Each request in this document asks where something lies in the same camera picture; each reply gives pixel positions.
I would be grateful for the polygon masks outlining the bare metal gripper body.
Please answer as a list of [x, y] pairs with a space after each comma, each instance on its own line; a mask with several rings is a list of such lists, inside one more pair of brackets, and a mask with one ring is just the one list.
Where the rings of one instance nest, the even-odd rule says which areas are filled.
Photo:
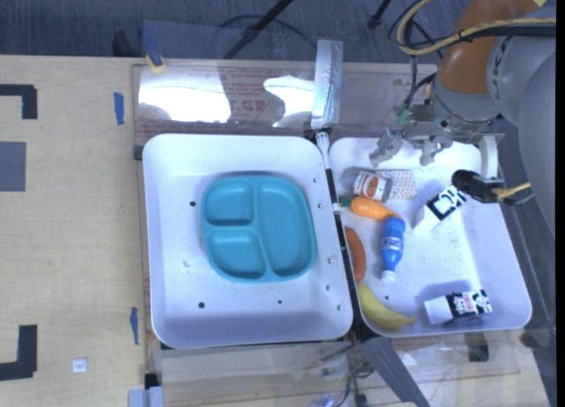
[[401, 134], [414, 145], [477, 146], [485, 136], [499, 143], [506, 134], [493, 128], [493, 118], [473, 121], [452, 113], [440, 103], [412, 103], [400, 111]]

